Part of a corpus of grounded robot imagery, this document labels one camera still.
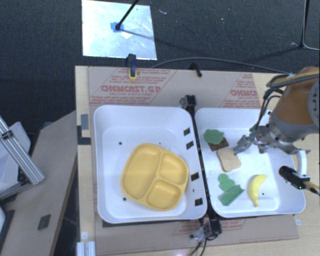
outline black stand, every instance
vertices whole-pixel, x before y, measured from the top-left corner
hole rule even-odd
[[[115,30],[119,31],[122,23],[125,21],[125,19],[128,17],[128,15],[131,13],[132,9],[136,6],[136,4],[139,2],[139,0],[135,0],[129,10],[126,12],[126,14],[123,16],[123,18],[120,20],[120,22],[115,25]]]
[[[305,35],[306,35],[306,27],[307,27],[307,19],[308,19],[308,12],[309,12],[309,4],[310,0],[304,1],[304,13],[303,13],[303,28],[302,28],[302,36],[301,36],[301,42],[299,47],[303,49],[311,49],[311,50],[318,50],[317,48],[309,47],[305,44]]]

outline toy banana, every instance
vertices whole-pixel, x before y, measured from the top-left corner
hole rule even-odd
[[[254,207],[258,207],[259,187],[266,180],[267,176],[264,174],[257,175],[253,178],[249,186],[249,197],[254,203]]]

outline wooden table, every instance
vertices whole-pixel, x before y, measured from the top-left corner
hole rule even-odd
[[[253,73],[253,80],[256,86],[259,99],[263,98],[266,90],[266,83],[275,74]],[[89,112],[89,77],[88,67],[78,66],[75,69],[76,76],[76,108],[77,125],[81,125],[81,117]],[[271,101],[268,106],[273,109],[276,104]],[[90,137],[90,130],[82,130],[82,137]],[[310,149],[307,155],[308,174],[311,181],[319,183],[319,135],[312,134],[304,141],[296,143],[297,147]],[[80,200],[80,231],[81,242],[95,241],[95,216],[94,216],[94,191],[93,191],[93,169],[92,154],[90,145],[78,145],[78,178],[79,178],[79,200]],[[320,208],[319,197],[311,192],[304,193],[306,199],[305,210],[294,218],[301,222],[297,227],[299,239],[279,240],[270,242],[255,242],[233,245],[208,246],[204,255],[228,255],[228,256],[269,256],[269,255],[314,255],[320,251]],[[132,256],[173,256],[189,255],[192,249],[176,249],[152,252],[132,253]],[[200,255],[201,248],[195,255]]]

